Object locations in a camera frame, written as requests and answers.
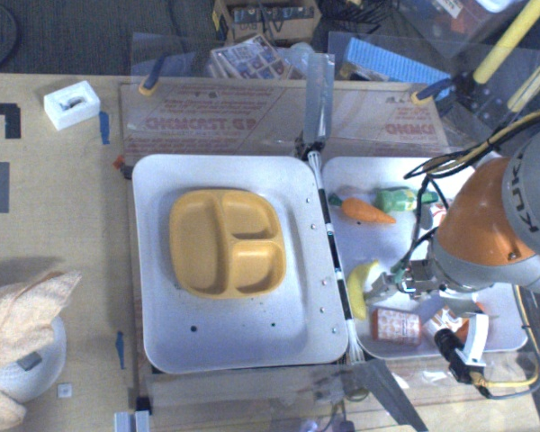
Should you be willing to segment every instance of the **beige tabletop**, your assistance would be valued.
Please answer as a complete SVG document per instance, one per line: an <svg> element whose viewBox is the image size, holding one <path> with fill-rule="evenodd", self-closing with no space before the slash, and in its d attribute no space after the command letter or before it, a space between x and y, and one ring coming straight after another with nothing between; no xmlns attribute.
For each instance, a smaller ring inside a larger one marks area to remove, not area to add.
<svg viewBox="0 0 540 432"><path fill-rule="evenodd" d="M58 131L44 112L45 94L82 80L88 80L110 116L108 145L102 143L97 117ZM0 103L22 109L21 139L5 139L0 117L0 162L10 164L9 212L0 213L0 285L55 270L83 274L61 313L67 332L64 371L27 403L19 431L112 431L114 413L134 409L139 377L133 284L139 278L136 258L131 261L131 183L113 166L122 153L120 85L129 82L113 76L0 74ZM119 331L124 369L115 347ZM500 376L524 376L512 354L497 357ZM440 382L446 362L438 358L388 365L430 430L540 430L530 396L488 401L472 387ZM70 398L58 398L60 383L72 385ZM173 428L153 418L153 430L270 430L261 409L218 420L204 406L188 406L185 425ZM412 430L397 426L372 395L348 402L346 410L356 430Z"/></svg>

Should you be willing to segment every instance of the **toy carrot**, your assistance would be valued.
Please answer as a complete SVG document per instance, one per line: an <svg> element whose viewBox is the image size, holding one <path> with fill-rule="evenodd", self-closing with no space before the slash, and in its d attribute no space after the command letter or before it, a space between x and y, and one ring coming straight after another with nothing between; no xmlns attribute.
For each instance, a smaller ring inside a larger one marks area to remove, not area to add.
<svg viewBox="0 0 540 432"><path fill-rule="evenodd" d="M370 203L360 200L355 197L348 197L345 200L340 199L335 193L333 193L328 201L339 206L342 212L355 220L363 222L379 222L383 224L395 224L396 220L382 210L379 210Z"/></svg>

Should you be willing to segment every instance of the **white connector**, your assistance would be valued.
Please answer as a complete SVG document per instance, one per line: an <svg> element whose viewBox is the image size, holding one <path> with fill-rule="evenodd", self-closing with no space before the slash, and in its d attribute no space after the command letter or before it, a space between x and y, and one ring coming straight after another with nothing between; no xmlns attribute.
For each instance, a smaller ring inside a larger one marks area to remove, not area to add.
<svg viewBox="0 0 540 432"><path fill-rule="evenodd" d="M100 113L100 99L87 81L44 96L44 110L58 131Z"/></svg>

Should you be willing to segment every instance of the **plastic container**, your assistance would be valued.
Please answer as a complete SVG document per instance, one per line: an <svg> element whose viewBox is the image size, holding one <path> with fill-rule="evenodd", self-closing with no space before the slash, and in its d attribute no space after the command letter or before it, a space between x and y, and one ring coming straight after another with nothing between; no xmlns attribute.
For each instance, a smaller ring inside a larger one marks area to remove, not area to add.
<svg viewBox="0 0 540 432"><path fill-rule="evenodd" d="M400 0L400 12L446 58L479 43L527 0Z"/></svg>
<svg viewBox="0 0 540 432"><path fill-rule="evenodd" d="M240 190L186 193L170 212L172 264L179 283L204 298L247 298L280 285L284 238L272 205Z"/></svg>

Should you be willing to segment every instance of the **white cloth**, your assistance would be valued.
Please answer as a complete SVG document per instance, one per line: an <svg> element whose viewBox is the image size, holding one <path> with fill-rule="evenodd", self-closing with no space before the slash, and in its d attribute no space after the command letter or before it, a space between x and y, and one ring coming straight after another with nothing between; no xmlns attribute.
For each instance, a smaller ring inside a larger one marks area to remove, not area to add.
<svg viewBox="0 0 540 432"><path fill-rule="evenodd" d="M66 304L82 275L48 274L33 283L0 288L0 367L51 344L51 322ZM19 425L26 408L0 391L0 430Z"/></svg>

